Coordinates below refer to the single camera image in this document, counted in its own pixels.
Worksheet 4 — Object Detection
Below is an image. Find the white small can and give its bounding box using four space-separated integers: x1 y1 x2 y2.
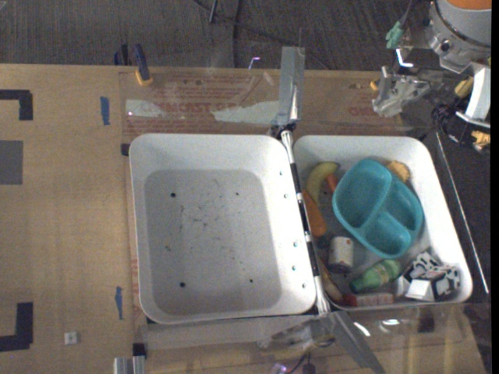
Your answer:
327 235 356 274

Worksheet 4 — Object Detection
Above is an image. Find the white plastic tray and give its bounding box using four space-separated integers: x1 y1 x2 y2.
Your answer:
128 132 318 326
292 134 474 312

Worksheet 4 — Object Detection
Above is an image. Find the green bottle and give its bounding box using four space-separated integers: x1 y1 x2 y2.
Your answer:
349 259 403 294

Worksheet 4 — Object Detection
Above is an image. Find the brown cardboard board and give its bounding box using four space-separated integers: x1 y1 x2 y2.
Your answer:
119 66 491 368

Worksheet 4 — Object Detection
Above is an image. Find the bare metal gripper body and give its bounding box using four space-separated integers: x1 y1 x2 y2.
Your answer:
395 25 492 84

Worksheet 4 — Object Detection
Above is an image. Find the beige and brown bread stick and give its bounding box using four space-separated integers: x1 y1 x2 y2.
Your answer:
319 262 345 304

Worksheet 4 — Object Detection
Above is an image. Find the black cylinder on white bracket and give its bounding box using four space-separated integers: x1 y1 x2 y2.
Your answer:
430 62 492 152

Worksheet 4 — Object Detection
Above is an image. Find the orange carrot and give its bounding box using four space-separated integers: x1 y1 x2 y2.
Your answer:
302 189 328 238

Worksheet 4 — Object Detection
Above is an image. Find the blue divided plate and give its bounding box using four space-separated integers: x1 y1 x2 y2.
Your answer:
331 157 426 260

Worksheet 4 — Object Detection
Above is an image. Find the tan biscuit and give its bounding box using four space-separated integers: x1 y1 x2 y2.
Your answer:
386 160 412 183

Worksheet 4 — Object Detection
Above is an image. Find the yellow banana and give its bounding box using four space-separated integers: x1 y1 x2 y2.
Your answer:
305 161 340 204

